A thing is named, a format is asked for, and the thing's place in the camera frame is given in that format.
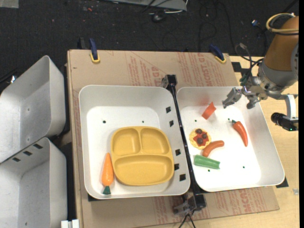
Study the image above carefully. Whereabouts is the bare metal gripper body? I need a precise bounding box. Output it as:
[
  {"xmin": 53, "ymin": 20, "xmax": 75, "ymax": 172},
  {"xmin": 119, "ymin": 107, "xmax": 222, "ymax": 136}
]
[{"xmin": 241, "ymin": 76, "xmax": 269, "ymax": 102}]

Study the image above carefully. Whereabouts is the orange carrot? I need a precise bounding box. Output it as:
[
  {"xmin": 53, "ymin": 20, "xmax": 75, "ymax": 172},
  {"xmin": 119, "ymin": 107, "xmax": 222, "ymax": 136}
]
[{"xmin": 101, "ymin": 152, "xmax": 115, "ymax": 196}]

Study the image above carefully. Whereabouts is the thin black rod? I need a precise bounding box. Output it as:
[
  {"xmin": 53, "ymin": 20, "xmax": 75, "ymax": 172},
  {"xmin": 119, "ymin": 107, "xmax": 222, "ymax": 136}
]
[{"xmin": 169, "ymin": 84, "xmax": 203, "ymax": 200}]

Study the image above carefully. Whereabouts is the red chili pepper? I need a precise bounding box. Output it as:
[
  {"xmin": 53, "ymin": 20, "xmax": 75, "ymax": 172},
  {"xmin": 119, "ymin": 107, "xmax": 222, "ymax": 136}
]
[{"xmin": 231, "ymin": 119, "xmax": 249, "ymax": 148}]

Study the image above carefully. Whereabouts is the orange sausage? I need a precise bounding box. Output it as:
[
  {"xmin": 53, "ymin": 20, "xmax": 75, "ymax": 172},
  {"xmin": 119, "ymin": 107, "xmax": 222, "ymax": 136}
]
[{"xmin": 202, "ymin": 140, "xmax": 225, "ymax": 158}]

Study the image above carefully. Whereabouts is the black computer mouse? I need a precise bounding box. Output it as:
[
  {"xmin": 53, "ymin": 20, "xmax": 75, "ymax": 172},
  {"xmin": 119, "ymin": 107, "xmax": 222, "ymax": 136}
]
[{"xmin": 152, "ymin": 10, "xmax": 166, "ymax": 23}]

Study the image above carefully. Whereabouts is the black block with thin wires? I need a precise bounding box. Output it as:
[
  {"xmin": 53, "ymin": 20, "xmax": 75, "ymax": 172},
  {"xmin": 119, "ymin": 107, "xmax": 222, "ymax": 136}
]
[
  {"xmin": 172, "ymin": 193, "xmax": 207, "ymax": 216},
  {"xmin": 161, "ymin": 74, "xmax": 178, "ymax": 90}
]

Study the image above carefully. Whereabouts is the brown cardboard board red print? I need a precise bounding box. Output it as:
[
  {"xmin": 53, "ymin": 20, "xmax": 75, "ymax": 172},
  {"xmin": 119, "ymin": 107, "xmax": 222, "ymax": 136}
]
[{"xmin": 66, "ymin": 49, "xmax": 281, "ymax": 228}]

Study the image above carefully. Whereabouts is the green celery stick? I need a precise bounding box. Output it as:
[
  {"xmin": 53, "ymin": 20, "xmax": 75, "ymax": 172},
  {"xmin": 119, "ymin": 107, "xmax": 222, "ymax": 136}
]
[{"xmin": 193, "ymin": 154, "xmax": 221, "ymax": 170}]

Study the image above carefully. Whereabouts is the orange wedge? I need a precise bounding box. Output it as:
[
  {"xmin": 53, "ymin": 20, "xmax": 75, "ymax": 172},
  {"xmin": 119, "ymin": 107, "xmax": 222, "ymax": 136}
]
[{"xmin": 201, "ymin": 101, "xmax": 217, "ymax": 120}]

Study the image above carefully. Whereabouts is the yellow round pizza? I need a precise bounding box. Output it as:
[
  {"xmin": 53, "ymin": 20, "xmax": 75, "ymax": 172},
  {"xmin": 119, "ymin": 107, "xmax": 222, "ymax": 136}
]
[{"xmin": 189, "ymin": 128, "xmax": 212, "ymax": 151}]

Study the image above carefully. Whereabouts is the black cylinder on white bracket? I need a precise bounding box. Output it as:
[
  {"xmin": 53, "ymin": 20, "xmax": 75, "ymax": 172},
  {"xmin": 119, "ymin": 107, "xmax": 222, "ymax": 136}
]
[{"xmin": 270, "ymin": 94, "xmax": 299, "ymax": 132}]

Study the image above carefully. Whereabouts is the white plastic tray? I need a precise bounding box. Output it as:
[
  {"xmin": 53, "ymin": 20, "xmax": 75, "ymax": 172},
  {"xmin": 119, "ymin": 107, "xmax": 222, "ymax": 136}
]
[
  {"xmin": 176, "ymin": 86, "xmax": 286, "ymax": 193},
  {"xmin": 78, "ymin": 85, "xmax": 191, "ymax": 200},
  {"xmin": 0, "ymin": 137, "xmax": 68, "ymax": 228},
  {"xmin": 0, "ymin": 55, "xmax": 67, "ymax": 164}
]

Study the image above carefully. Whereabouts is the yellow divided plate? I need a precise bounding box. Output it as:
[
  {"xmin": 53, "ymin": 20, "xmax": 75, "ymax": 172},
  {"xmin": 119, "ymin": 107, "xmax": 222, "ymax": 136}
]
[{"xmin": 110, "ymin": 126, "xmax": 175, "ymax": 187}]

